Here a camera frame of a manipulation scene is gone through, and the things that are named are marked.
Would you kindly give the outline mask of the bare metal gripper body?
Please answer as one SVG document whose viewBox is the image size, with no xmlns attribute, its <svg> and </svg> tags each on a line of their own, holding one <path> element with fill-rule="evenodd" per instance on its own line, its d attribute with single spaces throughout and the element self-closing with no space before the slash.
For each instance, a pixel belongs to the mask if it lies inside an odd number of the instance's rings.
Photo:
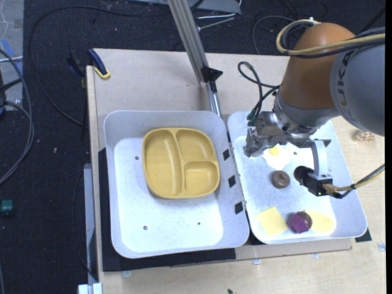
<svg viewBox="0 0 392 294">
<path fill-rule="evenodd" d="M 316 131 L 317 127 L 297 124 L 283 113 L 262 111 L 252 131 L 252 146 L 266 149 L 277 144 L 291 143 L 303 148 L 307 147 L 310 136 Z"/>
</svg>

